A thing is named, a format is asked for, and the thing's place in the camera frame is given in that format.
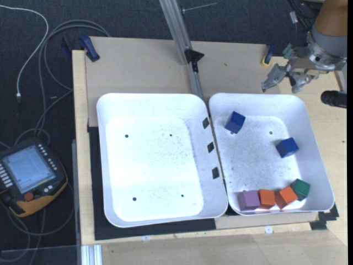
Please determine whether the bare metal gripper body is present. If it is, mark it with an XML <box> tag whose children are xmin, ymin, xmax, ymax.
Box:
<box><xmin>286</xmin><ymin>46</ymin><xmax>347</xmax><ymax>77</ymax></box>

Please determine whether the blue cube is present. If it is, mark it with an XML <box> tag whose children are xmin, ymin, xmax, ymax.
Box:
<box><xmin>224</xmin><ymin>110</ymin><xmax>247</xmax><ymax>135</ymax></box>
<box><xmin>275</xmin><ymin>137</ymin><xmax>299</xmax><ymax>159</ymax></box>

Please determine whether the white plastic tray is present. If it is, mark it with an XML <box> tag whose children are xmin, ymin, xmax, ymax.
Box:
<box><xmin>208</xmin><ymin>92</ymin><xmax>336</xmax><ymax>216</ymax></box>
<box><xmin>95</xmin><ymin>92</ymin><xmax>229</xmax><ymax>229</ymax></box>

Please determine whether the green cube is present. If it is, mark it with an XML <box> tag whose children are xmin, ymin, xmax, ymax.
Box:
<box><xmin>290</xmin><ymin>178</ymin><xmax>311</xmax><ymax>202</ymax></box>

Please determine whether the orange cube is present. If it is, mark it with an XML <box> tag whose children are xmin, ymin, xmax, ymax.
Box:
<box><xmin>258</xmin><ymin>189</ymin><xmax>276</xmax><ymax>210</ymax></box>
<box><xmin>275</xmin><ymin>186</ymin><xmax>299</xmax><ymax>210</ymax></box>

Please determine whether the purple cube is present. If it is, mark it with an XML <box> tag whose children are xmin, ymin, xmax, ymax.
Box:
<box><xmin>237</xmin><ymin>190</ymin><xmax>261</xmax><ymax>212</ymax></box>

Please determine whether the brown cardboard board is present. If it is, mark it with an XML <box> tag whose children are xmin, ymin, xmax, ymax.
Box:
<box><xmin>84</xmin><ymin>35</ymin><xmax>319</xmax><ymax>230</ymax></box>

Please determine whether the black cylinder on white bracket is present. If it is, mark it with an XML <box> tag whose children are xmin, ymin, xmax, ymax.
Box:
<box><xmin>320</xmin><ymin>64</ymin><xmax>348</xmax><ymax>109</ymax></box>

